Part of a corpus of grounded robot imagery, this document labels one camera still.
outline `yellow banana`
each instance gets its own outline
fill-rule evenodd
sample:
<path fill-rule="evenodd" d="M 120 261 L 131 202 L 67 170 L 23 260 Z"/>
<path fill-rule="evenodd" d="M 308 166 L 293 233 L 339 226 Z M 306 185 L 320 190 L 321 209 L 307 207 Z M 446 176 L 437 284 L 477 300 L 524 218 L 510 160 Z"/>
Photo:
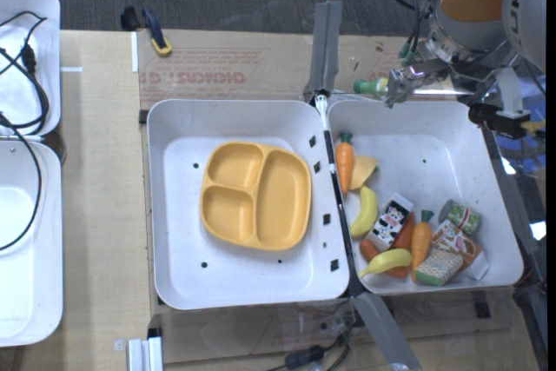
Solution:
<path fill-rule="evenodd" d="M 374 225 L 379 214 L 376 194 L 367 186 L 361 186 L 359 191 L 360 207 L 359 214 L 349 226 L 349 234 L 353 238 L 365 236 Z"/>
<path fill-rule="evenodd" d="M 363 278 L 367 274 L 380 274 L 398 266 L 407 267 L 411 264 L 411 261 L 412 257 L 407 249 L 396 248 L 385 250 L 373 258 L 367 267 L 359 272 L 359 277 Z"/>

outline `carrot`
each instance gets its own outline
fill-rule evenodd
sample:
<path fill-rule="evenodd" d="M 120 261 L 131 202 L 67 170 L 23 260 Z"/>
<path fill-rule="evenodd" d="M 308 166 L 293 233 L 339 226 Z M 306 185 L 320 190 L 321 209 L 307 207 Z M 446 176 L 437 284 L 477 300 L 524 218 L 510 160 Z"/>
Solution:
<path fill-rule="evenodd" d="M 349 189 L 349 182 L 354 171 L 354 147 L 351 145 L 353 135 L 349 132 L 340 134 L 341 142 L 336 146 L 336 168 L 338 169 L 338 181 L 340 181 L 341 193 L 345 194 Z"/>
<path fill-rule="evenodd" d="M 402 248 L 402 249 L 409 249 L 411 246 L 411 238 L 414 233 L 415 227 L 415 213 L 411 212 L 407 217 L 406 221 L 401 226 L 401 230 L 398 235 L 394 238 L 392 242 L 391 249 L 395 248 Z"/>
<path fill-rule="evenodd" d="M 411 279 L 416 282 L 415 270 L 427 259 L 428 250 L 433 240 L 433 230 L 428 222 L 433 217 L 433 212 L 423 210 L 421 221 L 415 224 L 414 232 L 411 235 Z"/>
<path fill-rule="evenodd" d="M 363 258 L 368 262 L 373 260 L 373 258 L 375 258 L 379 254 L 379 251 L 376 249 L 373 243 L 371 243 L 367 238 L 363 238 L 360 241 L 359 250 L 363 255 Z M 391 268 L 385 271 L 384 273 L 391 275 L 392 277 L 395 278 L 406 278 L 408 274 L 407 268 L 404 268 L 403 266 L 398 266 L 397 268 Z"/>

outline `blue and yellow clamp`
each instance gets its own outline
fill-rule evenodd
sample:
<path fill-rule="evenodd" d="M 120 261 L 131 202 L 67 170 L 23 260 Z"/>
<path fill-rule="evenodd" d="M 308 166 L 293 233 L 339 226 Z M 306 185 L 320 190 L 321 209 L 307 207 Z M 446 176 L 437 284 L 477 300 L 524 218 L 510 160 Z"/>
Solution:
<path fill-rule="evenodd" d="M 158 19 L 153 10 L 146 6 L 141 10 L 142 16 L 145 18 L 145 26 L 150 30 L 150 42 L 158 56 L 168 56 L 172 52 L 172 46 L 166 36 L 163 35 Z"/>

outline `brown and white package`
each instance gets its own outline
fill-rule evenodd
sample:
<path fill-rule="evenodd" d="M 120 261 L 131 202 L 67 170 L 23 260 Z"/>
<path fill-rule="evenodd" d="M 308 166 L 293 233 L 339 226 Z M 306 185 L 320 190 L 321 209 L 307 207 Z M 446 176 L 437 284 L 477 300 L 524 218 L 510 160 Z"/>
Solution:
<path fill-rule="evenodd" d="M 445 220 L 433 234 L 433 245 L 463 257 L 460 272 L 474 280 L 480 280 L 488 271 L 489 264 L 480 246 L 460 228 Z"/>

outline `green can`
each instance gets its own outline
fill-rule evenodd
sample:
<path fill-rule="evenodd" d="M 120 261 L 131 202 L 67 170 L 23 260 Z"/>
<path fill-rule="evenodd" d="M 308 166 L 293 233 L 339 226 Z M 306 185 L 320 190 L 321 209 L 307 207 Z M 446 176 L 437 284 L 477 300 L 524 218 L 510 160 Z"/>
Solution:
<path fill-rule="evenodd" d="M 479 228 L 480 216 L 470 208 L 454 200 L 448 200 L 438 215 L 439 222 L 449 220 L 466 235 L 474 234 Z"/>

